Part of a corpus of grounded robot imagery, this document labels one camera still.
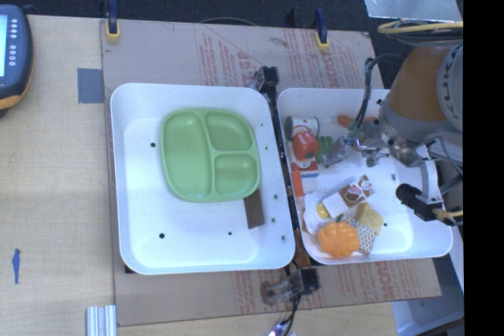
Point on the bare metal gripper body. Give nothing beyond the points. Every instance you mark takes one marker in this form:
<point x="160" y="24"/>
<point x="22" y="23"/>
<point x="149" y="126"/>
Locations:
<point x="403" y="153"/>

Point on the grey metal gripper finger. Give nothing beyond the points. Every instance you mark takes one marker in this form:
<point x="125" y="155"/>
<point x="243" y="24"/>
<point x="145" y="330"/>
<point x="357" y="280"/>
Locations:
<point x="376" y="159"/>
<point x="337" y="150"/>

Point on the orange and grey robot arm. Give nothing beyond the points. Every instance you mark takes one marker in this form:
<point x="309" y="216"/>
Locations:
<point x="417" y="90"/>

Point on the green toy vegetable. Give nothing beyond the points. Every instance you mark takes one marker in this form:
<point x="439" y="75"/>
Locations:
<point x="325" y="147"/>

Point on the orange carrot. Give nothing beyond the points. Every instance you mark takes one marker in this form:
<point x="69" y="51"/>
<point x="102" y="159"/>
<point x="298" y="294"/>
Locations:
<point x="345" y="120"/>

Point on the red toy pepper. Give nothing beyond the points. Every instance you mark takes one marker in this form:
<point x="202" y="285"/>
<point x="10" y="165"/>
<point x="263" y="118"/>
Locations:
<point x="305" y="145"/>

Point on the white carton, red blue print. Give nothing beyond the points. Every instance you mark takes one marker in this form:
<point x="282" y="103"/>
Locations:
<point x="307" y="169"/>

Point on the white packet, brown print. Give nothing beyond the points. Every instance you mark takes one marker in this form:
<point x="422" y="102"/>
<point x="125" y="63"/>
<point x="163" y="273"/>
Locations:
<point x="346" y="196"/>

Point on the thin black rod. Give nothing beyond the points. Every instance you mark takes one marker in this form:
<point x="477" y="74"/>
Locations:
<point x="282" y="153"/>

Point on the white fried egg toy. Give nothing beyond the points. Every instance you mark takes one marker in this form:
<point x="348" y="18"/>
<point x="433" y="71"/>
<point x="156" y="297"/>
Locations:
<point x="313" y="214"/>

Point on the white plastic tray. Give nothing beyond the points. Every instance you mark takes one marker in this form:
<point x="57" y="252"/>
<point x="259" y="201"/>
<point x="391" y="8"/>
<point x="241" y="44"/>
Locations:
<point x="409" y="232"/>
<point x="197" y="240"/>

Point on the white patterned packet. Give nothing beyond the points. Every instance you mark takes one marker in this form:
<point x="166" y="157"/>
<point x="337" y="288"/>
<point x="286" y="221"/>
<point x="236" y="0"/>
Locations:
<point x="367" y="238"/>

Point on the orange toy pumpkin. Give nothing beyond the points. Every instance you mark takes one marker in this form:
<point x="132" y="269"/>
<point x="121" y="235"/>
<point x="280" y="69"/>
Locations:
<point x="338" y="240"/>

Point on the brown rectangular bar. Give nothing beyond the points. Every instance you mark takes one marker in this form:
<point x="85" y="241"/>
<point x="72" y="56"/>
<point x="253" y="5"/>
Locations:
<point x="254" y="210"/>

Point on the green divided plate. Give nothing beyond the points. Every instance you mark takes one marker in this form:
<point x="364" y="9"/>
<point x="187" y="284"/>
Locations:
<point x="189" y="153"/>

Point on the brown cardboard board, red print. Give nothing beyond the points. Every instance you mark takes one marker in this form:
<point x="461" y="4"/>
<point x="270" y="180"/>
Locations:
<point x="177" y="51"/>

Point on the black cylinder on white bracket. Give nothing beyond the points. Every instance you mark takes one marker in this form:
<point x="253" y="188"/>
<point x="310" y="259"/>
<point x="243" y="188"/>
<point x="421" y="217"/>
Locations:
<point x="409" y="196"/>

